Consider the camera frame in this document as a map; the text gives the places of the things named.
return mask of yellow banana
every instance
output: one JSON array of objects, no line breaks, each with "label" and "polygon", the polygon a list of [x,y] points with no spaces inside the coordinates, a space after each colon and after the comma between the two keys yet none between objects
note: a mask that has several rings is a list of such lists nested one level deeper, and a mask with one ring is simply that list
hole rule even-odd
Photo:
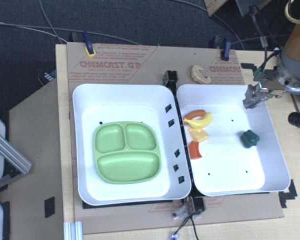
[{"label": "yellow banana", "polygon": [[184,122],[187,122],[192,128],[200,129],[206,127],[212,121],[212,114],[211,112],[206,113],[200,119],[183,119]]}]

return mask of beige object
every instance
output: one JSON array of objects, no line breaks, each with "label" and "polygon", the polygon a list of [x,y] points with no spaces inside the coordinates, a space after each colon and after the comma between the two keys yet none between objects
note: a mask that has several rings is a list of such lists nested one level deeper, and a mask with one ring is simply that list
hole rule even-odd
[{"label": "beige object", "polygon": [[189,128],[188,131],[195,142],[203,142],[209,139],[209,134],[206,133],[203,129]]},{"label": "beige object", "polygon": [[211,78],[210,76],[203,76],[201,71],[204,69],[199,66],[199,65],[194,65],[191,68],[191,77],[193,81],[199,83],[199,84],[210,84],[211,83]]}]

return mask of blue clamp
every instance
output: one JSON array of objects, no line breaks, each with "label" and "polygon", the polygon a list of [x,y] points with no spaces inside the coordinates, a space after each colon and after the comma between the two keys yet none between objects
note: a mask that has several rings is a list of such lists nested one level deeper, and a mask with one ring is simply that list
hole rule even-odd
[{"label": "blue clamp", "polygon": [[97,53],[96,53],[96,50],[94,49],[94,46],[92,44],[92,41],[90,39],[90,36],[88,35],[88,33],[86,31],[83,31],[82,32],[82,37],[83,37],[83,40],[85,42],[85,52],[86,54],[88,55],[89,58],[94,58]]},{"label": "blue clamp", "polygon": [[222,42],[223,51],[221,52],[221,60],[228,61],[229,60],[229,52],[231,47],[231,39],[226,36]]}]

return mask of white tray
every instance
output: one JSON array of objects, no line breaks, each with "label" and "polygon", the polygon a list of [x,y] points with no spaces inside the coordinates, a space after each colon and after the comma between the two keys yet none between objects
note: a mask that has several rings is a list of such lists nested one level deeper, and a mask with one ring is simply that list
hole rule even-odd
[{"label": "white tray", "polygon": [[[83,201],[98,206],[182,199],[190,193],[191,179],[170,90],[161,85],[82,84],[72,97],[78,191]],[[113,184],[99,176],[94,161],[94,133],[100,122],[119,121],[144,122],[154,131],[161,154],[161,170],[154,179]],[[182,183],[179,183],[180,177],[184,179]]]},{"label": "white tray", "polygon": [[[199,159],[191,160],[194,184],[206,196],[283,191],[290,176],[265,102],[245,109],[244,85],[185,84],[177,99],[184,117],[204,109],[212,122],[209,139],[199,143]],[[185,125],[187,143],[192,141]],[[252,130],[260,140],[245,148],[240,136]]]}]

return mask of wooden table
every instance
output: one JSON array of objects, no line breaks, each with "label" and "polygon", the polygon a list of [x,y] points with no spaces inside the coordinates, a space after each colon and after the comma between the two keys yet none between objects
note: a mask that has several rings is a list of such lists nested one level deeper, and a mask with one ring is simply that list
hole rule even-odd
[{"label": "wooden table", "polygon": [[[264,59],[262,51],[236,51],[240,63],[254,63],[260,65]],[[274,66],[270,60],[267,68]],[[67,71],[67,46],[56,46],[60,155],[63,198],[64,222],[75,222],[73,174],[70,142],[69,121],[69,90]],[[252,71],[243,69],[245,84],[252,83]],[[239,221],[230,223],[197,225],[196,231],[201,240],[218,239],[268,239],[268,240],[300,240],[300,129],[288,123],[289,113],[296,111],[291,95],[282,98],[272,98],[267,101],[269,113],[288,166],[291,179],[294,180],[298,197],[287,202],[288,208],[283,210],[284,218],[254,221]],[[175,228],[158,228],[123,232],[85,234],[85,240],[164,240],[168,239]],[[180,232],[179,240],[195,239],[192,226],[185,226]]]}]

